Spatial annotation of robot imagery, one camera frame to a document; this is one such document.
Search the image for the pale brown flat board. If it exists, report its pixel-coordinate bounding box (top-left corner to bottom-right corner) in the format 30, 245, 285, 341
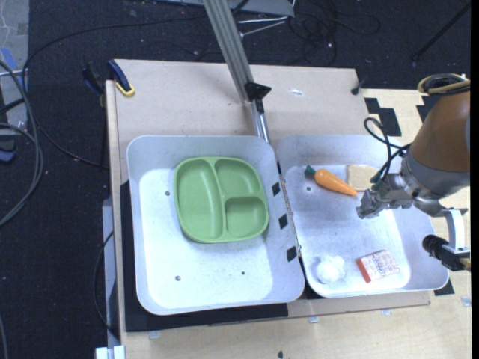
106, 58, 431, 346

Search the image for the black cylinder on white bracket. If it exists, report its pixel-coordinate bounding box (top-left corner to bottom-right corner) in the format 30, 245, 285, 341
422, 208, 472, 272

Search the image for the green divided plate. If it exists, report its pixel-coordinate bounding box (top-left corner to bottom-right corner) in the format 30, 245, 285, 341
174, 156, 270, 245

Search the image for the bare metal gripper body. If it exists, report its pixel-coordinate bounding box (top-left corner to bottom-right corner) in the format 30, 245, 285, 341
373, 173, 415, 211

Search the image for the white plastic tray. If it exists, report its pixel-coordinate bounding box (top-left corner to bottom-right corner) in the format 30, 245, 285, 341
275, 134, 450, 299
126, 135, 306, 316

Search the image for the orange carrot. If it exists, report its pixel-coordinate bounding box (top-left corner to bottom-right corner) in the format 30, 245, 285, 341
304, 165, 359, 197

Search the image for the beige bread slice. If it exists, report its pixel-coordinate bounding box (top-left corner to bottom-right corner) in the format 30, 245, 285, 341
346, 164, 379, 192

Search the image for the red and white carton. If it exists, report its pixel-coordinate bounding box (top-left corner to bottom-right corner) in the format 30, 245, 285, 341
356, 249, 402, 284

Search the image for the white lumpy ball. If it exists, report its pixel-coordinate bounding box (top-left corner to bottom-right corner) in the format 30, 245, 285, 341
316, 254, 347, 285

